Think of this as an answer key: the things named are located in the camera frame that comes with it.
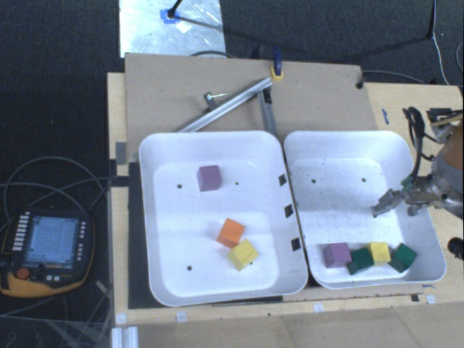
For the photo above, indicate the white plastic tray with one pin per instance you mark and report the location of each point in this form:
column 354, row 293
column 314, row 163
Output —
column 188, row 230
column 340, row 209

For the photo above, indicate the orange cube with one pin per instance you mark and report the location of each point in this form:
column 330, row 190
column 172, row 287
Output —
column 231, row 232

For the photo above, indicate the yellow cube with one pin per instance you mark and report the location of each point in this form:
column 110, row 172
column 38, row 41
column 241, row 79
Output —
column 242, row 254
column 379, row 253

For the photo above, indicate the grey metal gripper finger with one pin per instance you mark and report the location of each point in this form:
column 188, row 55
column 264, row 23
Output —
column 387, row 201
column 415, row 210

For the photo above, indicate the brown cardboard board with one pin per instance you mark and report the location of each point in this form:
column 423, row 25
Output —
column 174, row 96

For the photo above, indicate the black cylinder on white bracket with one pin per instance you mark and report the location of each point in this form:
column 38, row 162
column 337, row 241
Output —
column 457, row 248

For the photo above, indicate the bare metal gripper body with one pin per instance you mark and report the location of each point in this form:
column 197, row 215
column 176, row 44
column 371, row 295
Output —
column 433, row 194

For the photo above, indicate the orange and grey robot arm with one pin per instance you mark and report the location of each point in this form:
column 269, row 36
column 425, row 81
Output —
column 452, row 154

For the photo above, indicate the purple cube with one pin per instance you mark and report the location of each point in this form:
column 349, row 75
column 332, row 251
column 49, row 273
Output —
column 209, row 178
column 336, row 254

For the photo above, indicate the green cube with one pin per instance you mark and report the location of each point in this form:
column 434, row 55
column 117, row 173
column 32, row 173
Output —
column 404, row 256
column 361, row 259

